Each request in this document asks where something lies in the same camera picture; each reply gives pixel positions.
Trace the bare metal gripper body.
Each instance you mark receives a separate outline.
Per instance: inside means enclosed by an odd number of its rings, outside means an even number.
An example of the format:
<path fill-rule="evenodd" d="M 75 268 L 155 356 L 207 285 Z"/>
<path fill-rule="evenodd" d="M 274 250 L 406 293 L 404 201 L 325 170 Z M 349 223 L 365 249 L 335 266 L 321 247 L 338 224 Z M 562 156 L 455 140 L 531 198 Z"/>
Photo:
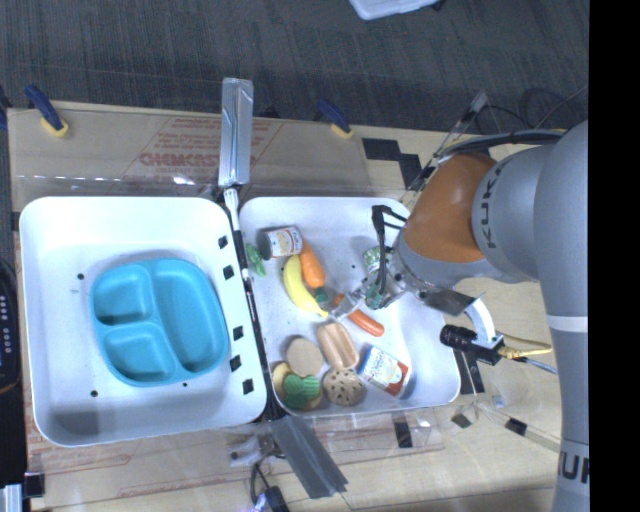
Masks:
<path fill-rule="evenodd" d="M 375 269 L 362 281 L 364 304 L 368 308 L 386 308 L 404 294 L 415 296 L 420 289 L 404 279 L 403 274 L 393 274 L 389 269 Z"/>

